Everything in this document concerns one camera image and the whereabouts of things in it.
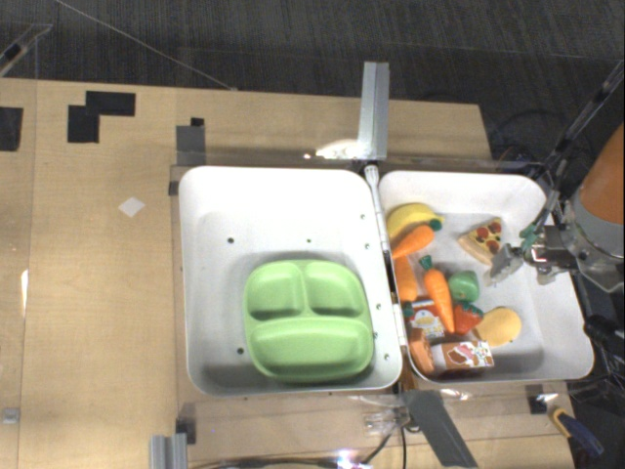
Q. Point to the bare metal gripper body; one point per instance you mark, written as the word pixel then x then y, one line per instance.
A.
pixel 554 249

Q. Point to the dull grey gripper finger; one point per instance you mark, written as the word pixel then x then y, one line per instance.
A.
pixel 503 262

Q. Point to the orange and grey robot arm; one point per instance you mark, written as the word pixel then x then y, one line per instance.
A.
pixel 605 183

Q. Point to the pizza slice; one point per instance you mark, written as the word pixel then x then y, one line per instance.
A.
pixel 481 242

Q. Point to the green pepper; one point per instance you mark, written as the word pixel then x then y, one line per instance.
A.
pixel 464 286

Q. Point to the yellow mango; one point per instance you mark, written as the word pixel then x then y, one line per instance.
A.
pixel 500 328

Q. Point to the red strawberry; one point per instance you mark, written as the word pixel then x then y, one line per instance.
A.
pixel 466 318

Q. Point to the white plastic tray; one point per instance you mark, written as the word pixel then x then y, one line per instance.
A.
pixel 542 320
pixel 273 213

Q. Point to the orange carrot with green top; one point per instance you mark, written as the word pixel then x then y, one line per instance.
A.
pixel 439 296

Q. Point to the orange and white carton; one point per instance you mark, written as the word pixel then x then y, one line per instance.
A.
pixel 425 320

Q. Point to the brown and white carton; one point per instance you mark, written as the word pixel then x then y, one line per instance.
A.
pixel 464 357

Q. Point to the yellow banana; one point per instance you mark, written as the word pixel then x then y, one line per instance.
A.
pixel 407 215

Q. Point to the brown bread loaf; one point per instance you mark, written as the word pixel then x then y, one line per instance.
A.
pixel 421 354

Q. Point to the green divided plate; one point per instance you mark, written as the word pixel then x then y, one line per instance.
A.
pixel 307 340

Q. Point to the pale wooden board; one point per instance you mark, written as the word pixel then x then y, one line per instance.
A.
pixel 97 271

